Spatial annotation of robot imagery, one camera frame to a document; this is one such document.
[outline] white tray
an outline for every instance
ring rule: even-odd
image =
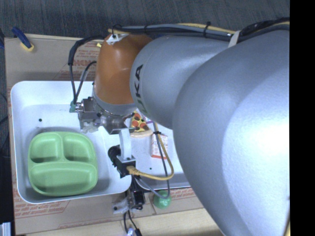
[[[84,82],[79,101],[92,95],[92,83]],[[32,138],[47,131],[80,132],[77,113],[70,113],[72,100],[70,82],[60,81],[23,81],[11,90],[13,139],[16,159],[17,189],[22,199],[28,203],[39,204],[62,200],[95,197],[121,193],[131,184],[131,176],[120,178],[112,165],[107,152],[111,146],[119,144],[118,135],[108,135],[104,128],[87,133],[92,140],[98,159],[98,181],[88,193],[70,197],[46,197],[35,192],[28,178],[28,148]],[[170,180],[172,188],[190,186],[179,163],[172,130],[159,126],[160,131],[168,136],[168,152],[173,163],[175,175]],[[132,154],[137,159],[136,167],[144,172],[162,176],[164,169],[160,159],[150,156],[151,137],[133,138]],[[145,179],[154,189],[166,188],[165,181]]]

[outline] pizza toy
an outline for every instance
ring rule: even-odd
[[[131,133],[131,137],[146,137],[151,136],[153,131],[148,127],[147,123],[141,118],[141,115],[134,111],[134,115],[131,119],[131,127],[134,128],[134,132]]]

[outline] gray carpet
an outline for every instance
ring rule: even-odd
[[[290,0],[0,0],[0,27],[7,37],[13,37],[13,26],[27,33],[86,37],[100,34],[114,24],[210,21],[213,26],[239,30],[258,21],[289,16]],[[3,50],[0,92],[6,95]],[[6,107],[0,96],[0,120],[7,115]],[[9,155],[7,133],[4,120],[0,146],[3,145],[1,155],[5,156]]]

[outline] black cable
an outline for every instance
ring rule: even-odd
[[[127,212],[124,213],[124,226],[125,226],[125,231],[126,231],[126,234],[128,233],[128,229],[127,229],[127,225],[126,225],[126,215],[127,215]]]
[[[112,36],[113,36],[113,38],[116,38],[116,35],[114,34],[114,29],[115,29],[116,26],[122,27],[120,24],[115,24],[115,25],[112,27]]]
[[[0,153],[1,153],[1,154],[2,154],[2,152],[3,152],[4,145],[7,144],[8,141],[9,141],[9,132],[8,132],[7,135],[6,135],[6,138],[5,138],[4,142],[3,142],[3,144],[1,145],[1,148],[0,148]]]
[[[2,93],[0,93],[0,94],[1,94],[1,96],[4,98],[4,100],[6,101],[6,103],[8,103],[7,98],[6,98]]]
[[[69,65],[69,71],[70,71],[70,80],[71,80],[71,85],[72,85],[73,99],[75,99],[76,92],[75,92],[72,64]]]
[[[5,117],[3,117],[1,120],[0,120],[0,124],[1,123],[3,123],[5,120],[7,120],[8,119],[8,116],[5,116]]]
[[[165,160],[164,160],[164,157],[163,157],[161,145],[160,145],[159,138],[158,138],[158,134],[160,134],[160,132],[157,132],[155,125],[154,125],[154,134],[157,136],[157,146],[158,146],[158,149],[159,149],[159,154],[160,154],[161,159],[162,159],[164,172],[165,172],[165,175],[168,176]],[[169,180],[166,181],[166,183],[167,183],[167,195],[163,196],[160,193],[158,193],[155,189],[153,189],[150,185],[148,185],[140,176],[134,176],[134,177],[135,177],[137,183],[139,181],[139,183],[143,184],[146,188],[148,188],[150,191],[152,191],[155,195],[157,195],[161,199],[168,199],[168,197],[171,194]]]
[[[73,103],[74,103],[74,104],[76,103],[76,101],[77,101],[77,99],[78,99],[78,97],[79,97],[79,93],[80,93],[80,91],[81,91],[83,82],[85,81],[85,75],[86,75],[86,73],[88,72],[90,66],[93,65],[93,64],[95,64],[95,63],[96,63],[96,61],[90,62],[90,63],[87,65],[87,67],[85,68],[85,70],[83,71],[82,76],[81,76],[81,80],[80,80],[80,85],[79,85],[78,91],[77,91],[77,93],[75,94],[75,97],[73,98]]]
[[[129,215],[129,219],[130,219],[130,221],[132,222],[132,224],[133,224],[134,228],[135,228],[135,229],[137,229],[136,224],[134,223],[134,221],[133,221],[133,220],[132,220],[132,218],[131,218],[131,215],[130,215],[130,210],[128,210],[128,215]]]
[[[69,71],[70,71],[70,80],[71,80],[71,85],[72,85],[72,91],[73,91],[73,99],[76,98],[76,90],[75,90],[75,85],[74,85],[74,78],[73,78],[73,61],[74,61],[74,55],[77,51],[77,49],[81,46],[84,45],[90,41],[93,40],[104,40],[105,36],[103,35],[95,35],[95,36],[90,36],[86,38],[82,38],[78,41],[75,42],[75,44],[71,47],[70,52],[69,52],[69,57],[68,57],[68,65],[69,65]]]
[[[289,30],[288,25],[279,25],[283,22],[289,22],[290,18],[281,18],[277,20],[262,21],[256,24],[245,27],[239,36],[239,41],[242,42],[249,38],[274,31],[274,30]],[[207,30],[205,28],[200,32],[199,28],[194,29],[194,27],[183,27],[183,26],[148,26],[143,27],[115,27],[115,29],[123,32],[129,32],[131,34],[172,34],[180,36],[194,36],[194,37],[205,37],[210,39],[216,39],[221,41],[229,42],[231,40],[232,34],[224,31]]]

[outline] orange joint cover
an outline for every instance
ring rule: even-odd
[[[133,103],[130,89],[130,71],[141,49],[152,41],[146,35],[128,35],[114,45],[104,43],[99,52],[94,92],[109,104]]]

